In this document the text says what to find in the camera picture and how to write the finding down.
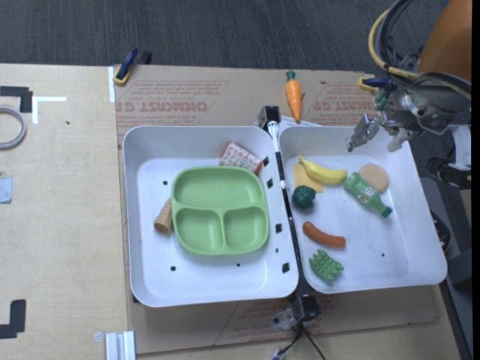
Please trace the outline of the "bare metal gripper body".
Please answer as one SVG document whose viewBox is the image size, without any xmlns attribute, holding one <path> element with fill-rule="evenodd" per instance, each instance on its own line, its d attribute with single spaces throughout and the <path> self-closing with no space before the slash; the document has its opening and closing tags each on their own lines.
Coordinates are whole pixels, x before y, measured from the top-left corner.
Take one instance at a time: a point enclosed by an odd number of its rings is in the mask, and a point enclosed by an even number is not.
<svg viewBox="0 0 480 360">
<path fill-rule="evenodd" d="M 428 101 L 418 90 L 387 91 L 377 95 L 378 123 L 391 134 L 400 129 L 420 133 L 431 126 Z"/>
</svg>

